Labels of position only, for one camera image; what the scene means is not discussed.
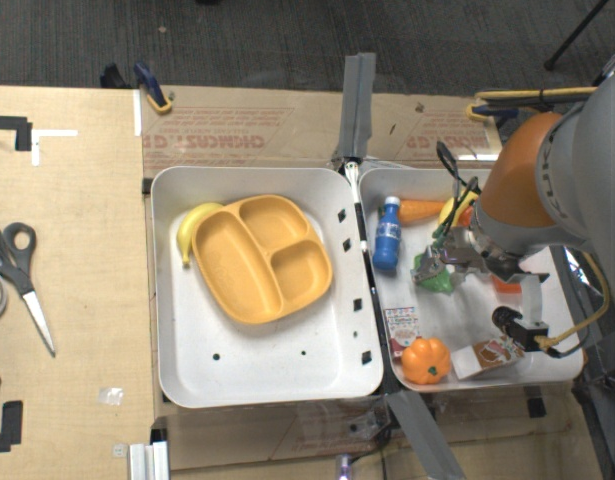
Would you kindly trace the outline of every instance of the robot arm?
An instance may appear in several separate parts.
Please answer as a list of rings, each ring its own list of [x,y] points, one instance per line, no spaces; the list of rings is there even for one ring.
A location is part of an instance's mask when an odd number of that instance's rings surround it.
[[[496,310],[494,323],[526,351],[544,349],[540,282],[547,275],[524,272],[520,263],[551,245],[593,254],[615,300],[614,150],[615,73],[564,116],[540,113],[516,130],[474,204],[469,228],[451,228],[428,248],[414,281],[452,264],[462,274],[520,283],[523,314],[499,308],[507,311]]]
[[[537,114],[518,128],[472,218],[474,248],[494,273],[546,246],[570,246],[598,257],[615,299],[614,151],[615,74],[565,116]]]

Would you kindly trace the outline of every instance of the yellow cable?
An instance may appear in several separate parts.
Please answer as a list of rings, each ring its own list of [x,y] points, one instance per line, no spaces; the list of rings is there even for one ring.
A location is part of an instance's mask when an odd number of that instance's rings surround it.
[[[592,322],[595,322],[601,316],[603,316],[609,309],[610,294],[609,294],[609,285],[607,284],[607,279],[605,279],[605,276],[603,275],[600,268],[598,267],[598,265],[596,264],[596,262],[594,261],[594,259],[591,257],[590,254],[587,254],[585,252],[583,253],[583,256],[589,262],[589,265],[594,271],[594,274],[596,274],[596,277],[600,281],[600,286],[603,291],[603,304],[600,307],[600,309],[598,309],[598,311],[596,311],[593,315],[585,318],[585,320],[580,322],[578,325],[575,325],[568,331],[565,331],[564,333],[562,333],[559,336],[556,336],[555,338],[548,338],[547,336],[536,336],[534,339],[536,340],[536,342],[538,343],[538,346],[543,352],[547,351],[547,349],[550,347],[555,347],[561,341],[568,338],[575,332],[578,332],[581,329],[584,329],[585,327],[587,327]]]
[[[565,89],[545,89],[542,91],[543,97],[549,96],[572,96],[582,94],[592,94],[596,87],[568,87]],[[541,91],[484,91],[477,92],[476,98],[482,98],[484,100],[498,100],[506,98],[537,98],[540,97]]]

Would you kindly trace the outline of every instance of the white tray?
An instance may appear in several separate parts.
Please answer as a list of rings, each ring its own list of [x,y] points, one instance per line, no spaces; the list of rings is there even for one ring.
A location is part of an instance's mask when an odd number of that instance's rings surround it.
[[[302,209],[325,245],[333,281],[310,306],[246,325],[223,312],[194,259],[182,267],[176,231],[200,203],[260,194],[285,196]],[[172,402],[206,408],[355,398],[380,385],[376,321],[342,176],[327,169],[173,167],[154,179],[152,215],[159,376]]]
[[[477,175],[482,187],[487,173],[485,170],[465,170],[461,176],[469,179]],[[444,169],[377,168],[366,172],[360,180],[360,193],[370,248],[375,240],[378,207],[384,203],[386,196],[445,201],[451,197],[452,186],[453,179]],[[394,274],[378,270],[374,272],[382,309],[414,306],[418,312],[422,335],[437,336],[450,351],[499,336],[501,332],[491,321],[493,310],[501,305],[514,307],[520,301],[515,296],[498,295],[489,276],[470,274],[451,295],[433,293],[412,283],[410,269],[413,258],[431,243],[431,233],[436,227],[435,217],[417,225],[403,226],[397,271]],[[532,256],[522,267],[526,271],[550,274],[541,285],[543,321],[550,325],[550,336],[556,336],[572,327],[571,314],[549,250],[544,249]],[[577,343],[578,337],[574,334],[558,348],[568,350]],[[420,392],[566,381],[576,377],[582,366],[580,350],[562,359],[533,352],[518,363],[485,372],[472,379],[459,381],[452,370],[439,384],[421,386],[407,381],[400,362],[392,361],[392,368],[400,382]]]

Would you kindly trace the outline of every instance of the orange pumpkin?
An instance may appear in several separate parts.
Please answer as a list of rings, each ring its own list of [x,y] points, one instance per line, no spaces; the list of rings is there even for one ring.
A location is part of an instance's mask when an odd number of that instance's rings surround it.
[[[451,370],[451,354],[438,338],[417,338],[401,358],[405,378],[414,384],[436,384]]]

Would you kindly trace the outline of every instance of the scissors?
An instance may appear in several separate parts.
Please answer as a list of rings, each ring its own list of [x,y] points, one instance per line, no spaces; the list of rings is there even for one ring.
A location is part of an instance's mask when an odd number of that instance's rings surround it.
[[[16,236],[27,235],[29,243],[26,247],[16,245]],[[56,356],[54,342],[49,334],[45,315],[40,307],[36,290],[30,278],[31,256],[36,248],[36,231],[22,222],[14,222],[3,231],[0,230],[0,275],[9,280],[25,301],[27,309],[40,332],[45,345],[52,356]]]

